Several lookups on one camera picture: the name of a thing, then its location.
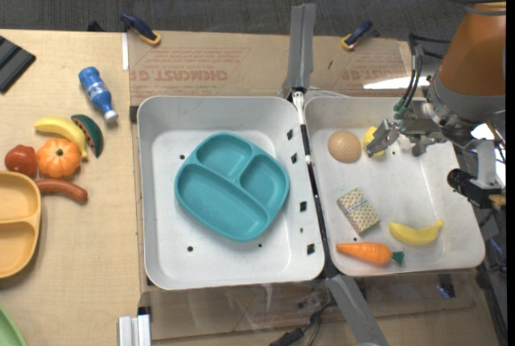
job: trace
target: water bottle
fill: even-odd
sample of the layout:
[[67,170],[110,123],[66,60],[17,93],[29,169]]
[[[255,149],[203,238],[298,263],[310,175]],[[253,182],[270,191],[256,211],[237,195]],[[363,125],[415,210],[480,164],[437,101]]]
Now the water bottle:
[[94,67],[87,67],[79,73],[79,80],[86,90],[89,100],[104,112],[104,119],[115,122],[118,113],[111,105],[111,92],[100,77],[100,73]]

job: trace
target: orange divided plate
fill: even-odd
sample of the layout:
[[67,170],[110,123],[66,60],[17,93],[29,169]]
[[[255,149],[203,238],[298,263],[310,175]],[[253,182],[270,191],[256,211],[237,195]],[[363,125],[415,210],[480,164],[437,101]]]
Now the orange divided plate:
[[0,202],[0,278],[7,278],[23,269],[34,254],[41,195],[29,177],[0,171]]

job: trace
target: yellow banana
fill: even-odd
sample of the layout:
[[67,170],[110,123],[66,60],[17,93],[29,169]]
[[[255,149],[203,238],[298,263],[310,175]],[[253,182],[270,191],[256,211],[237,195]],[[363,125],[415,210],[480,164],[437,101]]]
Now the yellow banana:
[[55,133],[63,136],[70,142],[74,142],[79,146],[80,155],[83,159],[88,158],[86,152],[86,136],[84,132],[71,120],[62,117],[43,117],[34,123],[36,130],[45,133]]
[[438,237],[439,230],[443,226],[443,220],[438,219],[436,223],[423,229],[413,229],[401,223],[389,223],[389,230],[393,236],[409,245],[427,245]]

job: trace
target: egg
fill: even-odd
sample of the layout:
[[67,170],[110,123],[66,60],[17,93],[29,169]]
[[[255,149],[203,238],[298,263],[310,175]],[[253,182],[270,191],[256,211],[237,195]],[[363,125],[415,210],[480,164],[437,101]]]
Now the egg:
[[336,131],[328,140],[329,154],[342,163],[354,163],[361,157],[361,141],[349,131]]

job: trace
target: red tomato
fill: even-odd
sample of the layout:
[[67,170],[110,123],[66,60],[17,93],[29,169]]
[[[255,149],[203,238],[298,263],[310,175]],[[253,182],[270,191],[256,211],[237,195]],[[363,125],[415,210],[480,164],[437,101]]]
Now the red tomato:
[[38,168],[38,159],[34,148],[21,144],[6,154],[5,163],[7,170],[16,171],[29,177],[35,176]]

